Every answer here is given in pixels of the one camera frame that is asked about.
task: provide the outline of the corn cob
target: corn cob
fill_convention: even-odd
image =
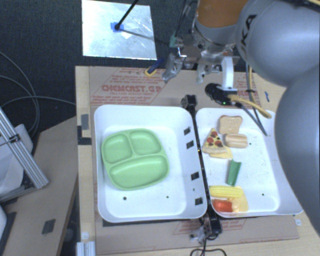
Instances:
[[[240,198],[244,191],[240,186],[209,186],[210,195],[214,198]]]

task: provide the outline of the pizza slice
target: pizza slice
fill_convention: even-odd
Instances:
[[[207,154],[222,154],[227,152],[227,149],[222,143],[216,129],[211,129],[202,146],[202,151]]]

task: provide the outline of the green divided plate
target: green divided plate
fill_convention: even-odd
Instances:
[[[169,161],[157,135],[148,129],[120,131],[101,145],[106,172],[117,188],[137,190],[161,182],[169,173]]]

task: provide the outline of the black pole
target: black pole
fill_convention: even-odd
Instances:
[[[124,22],[125,18],[131,12],[131,10],[135,7],[139,0],[134,0],[133,4],[131,4],[130,8],[126,11],[125,15],[123,15],[122,19],[114,26],[115,30],[119,30],[122,22]]]

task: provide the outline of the dark floor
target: dark floor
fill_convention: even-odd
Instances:
[[[131,4],[130,0],[108,1]],[[149,5],[153,22],[157,57],[167,58],[170,36],[179,20],[182,0],[140,0]],[[180,34],[191,28],[196,5],[181,27]],[[82,5],[80,0],[1,0],[0,52],[11,58],[26,74],[38,96],[75,102],[75,66],[114,66],[147,68],[153,61],[85,57],[82,55]],[[236,71],[243,71],[243,61]],[[26,79],[7,59],[0,56],[0,76],[16,80],[30,90]],[[0,77],[0,106],[12,99],[27,96],[12,81]],[[76,115],[73,105],[39,99],[40,122],[33,137]],[[30,99],[3,108],[11,123],[30,129],[35,120],[35,106]],[[77,231],[77,207],[69,228]],[[66,242],[61,255],[72,255],[77,236]]]

